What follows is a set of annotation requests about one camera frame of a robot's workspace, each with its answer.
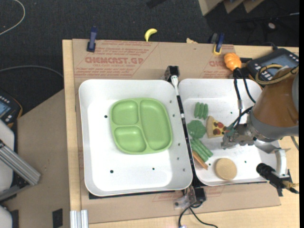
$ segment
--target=wooden table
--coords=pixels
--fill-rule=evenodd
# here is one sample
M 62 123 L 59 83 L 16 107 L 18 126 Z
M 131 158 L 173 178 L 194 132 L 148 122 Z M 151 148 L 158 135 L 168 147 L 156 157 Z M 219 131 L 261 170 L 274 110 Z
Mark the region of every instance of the wooden table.
M 296 51 L 298 48 L 286 48 Z M 235 51 L 240 57 L 257 58 L 271 52 L 271 47 L 235 46 Z M 65 101 L 66 101 L 66 128 L 67 128 L 67 151 L 70 190 L 70 210 L 80 211 L 80 180 L 79 161 L 77 150 L 77 129 L 75 112 L 75 88 L 73 75 L 73 46 L 71 40 L 63 40 L 63 63 L 65 76 Z M 291 141 L 286 137 L 281 140 L 281 145 L 291 148 L 287 155 L 287 166 L 295 183 L 299 182 L 299 152 Z M 284 191 L 280 198 L 282 205 L 277 207 L 243 209 L 235 211 L 214 212 L 199 214 L 198 217 L 204 222 L 216 224 L 219 228 L 224 227 L 251 227 L 251 228 L 296 228 L 300 227 L 299 195 Z M 92 224 L 91 228 L 121 228 L 121 227 L 145 227 L 145 228 L 176 228 L 178 217 L 148 218 L 131 221 Z M 185 215 L 182 224 L 189 228 L 204 227 L 193 215 Z

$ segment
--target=round tan toy food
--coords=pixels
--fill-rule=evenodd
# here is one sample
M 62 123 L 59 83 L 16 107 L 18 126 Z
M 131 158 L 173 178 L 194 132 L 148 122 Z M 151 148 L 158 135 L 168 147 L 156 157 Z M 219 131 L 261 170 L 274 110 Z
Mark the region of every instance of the round tan toy food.
M 215 173 L 221 179 L 232 180 L 237 175 L 237 166 L 232 160 L 222 158 L 215 164 Z

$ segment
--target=white cable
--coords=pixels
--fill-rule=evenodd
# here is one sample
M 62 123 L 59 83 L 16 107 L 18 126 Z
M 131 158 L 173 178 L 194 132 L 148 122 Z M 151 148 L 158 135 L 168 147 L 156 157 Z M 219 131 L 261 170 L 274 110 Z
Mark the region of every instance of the white cable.
M 20 21 L 17 24 L 15 24 L 14 26 L 10 27 L 9 29 L 1 32 L 0 36 L 2 36 L 4 33 L 8 32 L 8 31 L 10 31 L 11 29 L 14 29 L 15 27 L 17 27 L 24 20 L 24 17 L 25 17 L 25 7 L 24 7 L 24 5 L 20 1 L 18 1 L 18 0 L 11 0 L 11 1 L 15 1 L 15 2 L 19 3 L 22 6 L 23 16 L 22 16 L 22 18 L 20 19 Z

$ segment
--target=green plate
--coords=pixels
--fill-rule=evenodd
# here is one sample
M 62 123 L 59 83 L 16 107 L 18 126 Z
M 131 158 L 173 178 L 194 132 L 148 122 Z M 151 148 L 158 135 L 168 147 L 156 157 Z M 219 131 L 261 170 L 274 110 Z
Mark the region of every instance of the green plate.
M 164 151 L 172 144 L 172 129 L 165 106 L 151 98 L 114 103 L 110 123 L 117 147 L 129 154 Z

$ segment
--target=white tray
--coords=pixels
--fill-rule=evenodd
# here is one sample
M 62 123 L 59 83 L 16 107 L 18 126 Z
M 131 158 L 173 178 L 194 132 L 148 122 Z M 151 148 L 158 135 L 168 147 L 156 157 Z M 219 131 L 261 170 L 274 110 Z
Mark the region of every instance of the white tray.
M 110 108 L 116 101 L 147 97 L 159 100 L 169 114 L 173 142 L 152 154 L 126 154 L 115 145 Z M 163 80 L 90 79 L 79 88 L 85 184 L 97 196 L 181 190 L 192 171 L 173 86 Z
M 247 80 L 247 84 L 252 97 L 257 99 L 261 93 L 260 86 L 252 80 Z M 243 80 L 237 80 L 237 85 L 245 110 L 253 103 L 246 93 Z M 179 92 L 186 123 L 197 120 L 193 115 L 197 102 L 208 104 L 209 115 L 226 126 L 238 117 L 238 99 L 233 79 L 185 79 L 179 84 Z M 245 122 L 246 118 L 247 116 L 243 116 L 241 123 Z M 223 150 L 220 145 L 222 137 L 209 139 L 207 134 L 201 138 L 201 141 L 213 152 L 213 156 L 206 162 L 209 165 L 208 170 L 203 169 L 196 162 L 194 164 L 198 179 L 208 186 L 265 181 L 256 171 L 259 163 L 265 163 L 276 169 L 276 155 L 266 153 L 254 145 L 237 145 L 235 148 Z M 272 144 L 279 146 L 278 141 Z M 236 164 L 237 176 L 234 180 L 222 180 L 215 174 L 214 164 L 220 158 L 229 158 Z

